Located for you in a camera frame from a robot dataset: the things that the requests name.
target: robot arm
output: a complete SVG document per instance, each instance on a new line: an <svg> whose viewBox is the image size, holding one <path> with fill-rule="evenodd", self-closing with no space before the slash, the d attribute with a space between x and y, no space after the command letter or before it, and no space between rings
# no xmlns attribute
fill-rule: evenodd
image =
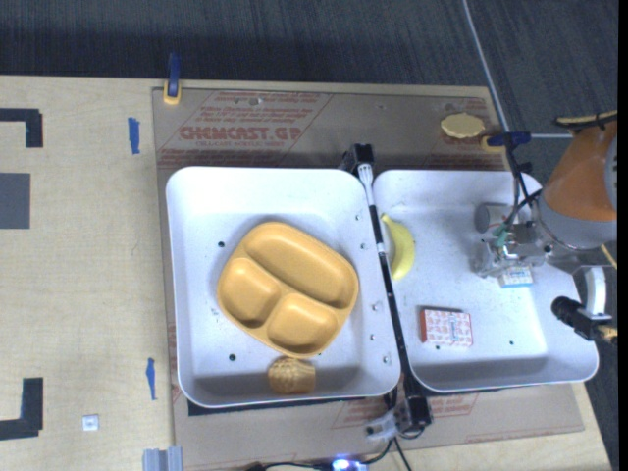
<svg viewBox="0 0 628 471"><path fill-rule="evenodd" d="M502 142L517 184L525 198L483 243L476 271L499 277L517 267L549 263L574 275L584 271L587 299L584 303L560 296L553 313L587 340L616 343L616 330L605 314L606 282L602 266L590 266L582 255L617 239L617 112L578 119L557 119L570 130L573 140L554 169L548 183L529 195L516 163L512 136L492 136ZM516 223L516 215L528 206L532 217Z"/></svg>

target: wire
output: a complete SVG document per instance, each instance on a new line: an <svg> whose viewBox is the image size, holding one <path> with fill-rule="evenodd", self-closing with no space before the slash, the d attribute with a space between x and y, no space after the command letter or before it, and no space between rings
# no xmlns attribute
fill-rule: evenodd
<svg viewBox="0 0 628 471"><path fill-rule="evenodd" d="M384 451L382 453L380 453L379 455L377 455L377 456L375 456L375 457L373 457L373 458L371 458L369 460L363 460L362 464L366 464L368 466L369 464L373 464L375 462L378 462L378 461L382 460L386 456L386 454L389 452L389 450L391 449L392 445L393 445L393 440L390 440L389 444L386 445L386 448L384 448Z"/></svg>
<svg viewBox="0 0 628 471"><path fill-rule="evenodd" d="M536 192L530 194L527 199L524 199L521 202L519 202L519 204L517 204L517 206L512 209L512 211L510 212L510 215L508 215L508 218L506 218L506 220L504 221L509 229L512 227L512 224L514 223L514 219L519 213L519 211L521 211L525 205L532 205L532 203L537 199L537 197L541 195L541 192L542 190L538 189Z"/></svg>
<svg viewBox="0 0 628 471"><path fill-rule="evenodd" d="M515 178L514 179L514 200L512 204L512 211L510 212L510 216L508 217L508 222L506 222L509 229L510 227L512 227L512 224L514 223L514 217L517 216L517 207L519 205L519 190L520 190L519 180Z"/></svg>
<svg viewBox="0 0 628 471"><path fill-rule="evenodd" d="M303 467L307 469L324 469L320 464L298 464L296 462L273 462L272 464L267 464L264 466L264 470L270 469L272 467L278 466L293 466L293 467Z"/></svg>
<svg viewBox="0 0 628 471"><path fill-rule="evenodd" d="M606 343L610 343L617 347L617 328L614 326L600 325L598 326L598 332L600 333L600 338Z"/></svg>
<svg viewBox="0 0 628 471"><path fill-rule="evenodd" d="M388 410L392 410L396 407L397 392L398 387L395 386L388 394L384 394L384 403L386 404Z"/></svg>
<svg viewBox="0 0 628 471"><path fill-rule="evenodd" d="M408 462L408 460L405 458L405 455L403 454L403 450L401 449L399 440L397 438L393 438L392 440L394 441L394 444L396 445L396 449L399 452L399 457L401 457L403 464L405 464L405 469L407 469L408 471L412 471L412 468L410 467L410 463Z"/></svg>
<svg viewBox="0 0 628 471"><path fill-rule="evenodd" d="M588 115L585 117L556 117L553 122L561 128L578 131L585 128L591 128L593 126L603 128L604 124L614 121L615 119L617 119L617 110Z"/></svg>
<svg viewBox="0 0 628 471"><path fill-rule="evenodd" d="M610 254L610 251L608 251L608 248L606 247L606 244L603 244L602 246L600 246L600 249L602 250L602 253L606 257L606 260L608 260L608 263L610 263L610 265L612 265L613 268L617 270L617 260L615 260L612 257L612 255Z"/></svg>
<svg viewBox="0 0 628 471"><path fill-rule="evenodd" d="M462 0L462 8L464 9L464 14L467 18L467 23L471 30L471 35L473 36L473 40L475 42L476 49L478 51L478 56L480 56L480 62L482 63L482 68L484 69L484 74L487 77L487 82L489 83L489 91L493 96L493 101L495 102L495 108L497 110L497 116L499 117L499 121L501 122L501 126L504 131L510 131L510 127L508 126L508 121L506 120L506 116L503 113L503 108L501 108L501 101L499 101L499 96L497 95L497 89L495 87L495 83L493 82L493 77L491 76L491 71L489 70L489 64L484 56L484 51L482 50L482 44L480 43L480 37L478 36L478 31L475 28L475 24L473 23L473 18L471 17L471 10L469 9L469 3L467 0Z"/></svg>
<svg viewBox="0 0 628 471"><path fill-rule="evenodd" d="M523 176L521 175L519 164L517 163L517 160L514 157L514 150L516 147L513 146L512 137L510 136L510 134L507 134L505 136L504 143L505 143L505 148L506 148L506 159L508 160L508 165L510 166L510 171L512 172L512 176L517 180L517 182L521 186L521 190L523 191L523 196L526 199L528 199L530 194L528 193L526 184L523 181ZM515 195L515 197L516 197L515 199L515 204L516 204L518 200L518 194Z"/></svg>
<svg viewBox="0 0 628 471"><path fill-rule="evenodd" d="M399 437L402 438L403 440L416 440L423 434L424 431L425 431L425 428L422 428L417 433L411 436L408 436L406 433L399 433Z"/></svg>

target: blue tape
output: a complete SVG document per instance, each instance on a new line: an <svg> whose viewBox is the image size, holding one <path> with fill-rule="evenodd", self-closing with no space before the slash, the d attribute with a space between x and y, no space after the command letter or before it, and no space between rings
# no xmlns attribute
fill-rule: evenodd
<svg viewBox="0 0 628 471"><path fill-rule="evenodd" d="M168 95L176 98L179 93L179 77L181 76L181 56L171 52L168 58Z"/></svg>
<svg viewBox="0 0 628 471"><path fill-rule="evenodd" d="M150 398L154 401L157 397L155 396L155 360L152 357L148 358L146 364L146 379L150 388Z"/></svg>
<svg viewBox="0 0 628 471"><path fill-rule="evenodd" d="M506 134L510 135L514 146L525 145L532 140L532 135L527 131L513 131L491 136L487 139L487 144L489 146L504 146L504 136Z"/></svg>
<svg viewBox="0 0 628 471"><path fill-rule="evenodd" d="M129 141L133 155L139 153L139 120L129 117Z"/></svg>

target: gray carpet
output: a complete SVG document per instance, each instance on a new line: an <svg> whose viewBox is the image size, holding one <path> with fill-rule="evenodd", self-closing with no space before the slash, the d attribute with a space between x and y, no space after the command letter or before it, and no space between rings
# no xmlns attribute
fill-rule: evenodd
<svg viewBox="0 0 628 471"><path fill-rule="evenodd" d="M618 3L468 0L512 129L616 108ZM0 74L161 78L171 51L188 79L487 84L461 0L0 0ZM565 144L522 149L541 183ZM600 353L587 387L618 469L617 352Z"/></svg>

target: black cable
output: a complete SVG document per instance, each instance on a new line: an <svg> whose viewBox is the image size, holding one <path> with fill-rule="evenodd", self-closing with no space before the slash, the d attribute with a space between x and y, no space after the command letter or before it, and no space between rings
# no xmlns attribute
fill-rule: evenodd
<svg viewBox="0 0 628 471"><path fill-rule="evenodd" d="M386 445L386 448L384 448L384 451L382 453L380 453L379 455L377 455L377 456L375 456L375 457L373 457L373 458L371 458L369 460L362 460L360 462L362 464L366 464L368 466L369 464L373 464L373 463L375 463L375 462L377 462L379 460L382 460L386 456L386 454L389 452L389 450L391 449L392 445L393 445L393 440L390 440L389 444Z"/></svg>
<svg viewBox="0 0 628 471"><path fill-rule="evenodd" d="M420 431L418 431L417 433L415 433L414 435L410 435L408 436L406 433L399 433L399 437L404 439L404 440L416 440L417 438L419 438L423 432L425 431L425 428L421 429Z"/></svg>
<svg viewBox="0 0 628 471"><path fill-rule="evenodd" d="M604 125L617 120L617 111L613 110L605 113L597 113L592 117L556 117L553 123L560 128L565 128L570 131L578 132L586 128L592 128L597 126L601 130L604 130Z"/></svg>
<svg viewBox="0 0 628 471"><path fill-rule="evenodd" d="M392 410L396 407L397 392L398 387L395 386L388 394L384 394L384 403L386 404L388 410Z"/></svg>
<svg viewBox="0 0 628 471"><path fill-rule="evenodd" d="M523 191L523 196L526 201L530 200L530 194L528 193L528 188L526 188L526 183L523 181L523 175L521 171L517 170L517 180L521 184L521 190Z"/></svg>
<svg viewBox="0 0 628 471"><path fill-rule="evenodd" d="M514 217L517 216L519 211L523 209L523 206L532 205L532 203L537 199L537 197L541 195L541 192L542 192L542 189L539 188L536 192L530 194L527 199L524 199L521 202L519 202L519 204L517 204L517 206L512 210L512 212L508 216L508 218L506 218L505 223L508 225L509 228L512 227L512 223L514 222Z"/></svg>
<svg viewBox="0 0 628 471"><path fill-rule="evenodd" d="M405 469L407 469L408 471L412 471L412 468L410 467L410 463L408 462L408 460L405 458L405 455L403 454L403 450L401 449L399 440L396 437L393 438L392 440L394 441L394 444L396 445L396 449L399 452L399 457L401 457L403 464L405 464Z"/></svg>
<svg viewBox="0 0 628 471"><path fill-rule="evenodd" d="M277 466L293 466L293 467L302 467L307 469L325 469L320 464L298 464L296 462L273 462L272 464L267 464L264 466L264 470L270 469L272 467Z"/></svg>
<svg viewBox="0 0 628 471"><path fill-rule="evenodd" d="M512 222L514 221L514 217L516 215L515 210L517 205L519 204L519 193L521 189L522 181L519 180L520 173L517 161L514 158L514 146L512 143L512 136L510 134L505 134L503 137L503 146L506 150L506 160L508 161L508 166L510 167L510 172L514 177L514 199L512 203L512 212L508 217L508 221L506 222L507 227L510 229L512 227Z"/></svg>

